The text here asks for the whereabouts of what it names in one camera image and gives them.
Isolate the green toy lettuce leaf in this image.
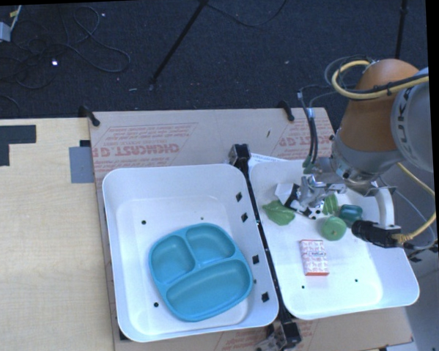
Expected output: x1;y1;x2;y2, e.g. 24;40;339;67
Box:
261;198;297;227

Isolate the black cylinder on white bracket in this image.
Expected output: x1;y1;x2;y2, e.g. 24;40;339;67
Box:
350;184;404;251

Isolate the white plastic tray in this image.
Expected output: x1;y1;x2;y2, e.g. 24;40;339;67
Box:
100;160;281;346
248;152;421;323

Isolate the black and white carton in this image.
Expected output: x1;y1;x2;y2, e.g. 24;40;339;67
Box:
273;180;324;223

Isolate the blue divided plate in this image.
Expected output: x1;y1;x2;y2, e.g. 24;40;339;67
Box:
146;219;257;325

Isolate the black block with thin wires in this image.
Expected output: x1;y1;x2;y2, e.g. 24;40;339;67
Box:
227;142;251;168
277;319;303;350

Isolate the dark green toy pepper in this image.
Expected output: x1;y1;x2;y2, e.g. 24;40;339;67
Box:
338;202;364;229

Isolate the orange and white carton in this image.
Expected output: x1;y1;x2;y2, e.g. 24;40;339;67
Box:
298;237;331;278

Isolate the green ribbed toy vegetable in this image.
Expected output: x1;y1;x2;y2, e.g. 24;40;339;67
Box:
321;193;341;217

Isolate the white paper sheet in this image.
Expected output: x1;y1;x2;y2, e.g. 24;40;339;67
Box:
248;151;290;166

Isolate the brown cardboard board red print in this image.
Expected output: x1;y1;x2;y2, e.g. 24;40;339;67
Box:
87;95;415;351

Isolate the green round toy fruit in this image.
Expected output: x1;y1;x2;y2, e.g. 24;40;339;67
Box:
320;215;348;243

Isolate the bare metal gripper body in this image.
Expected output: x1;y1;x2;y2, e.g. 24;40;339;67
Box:
296;155;355;205

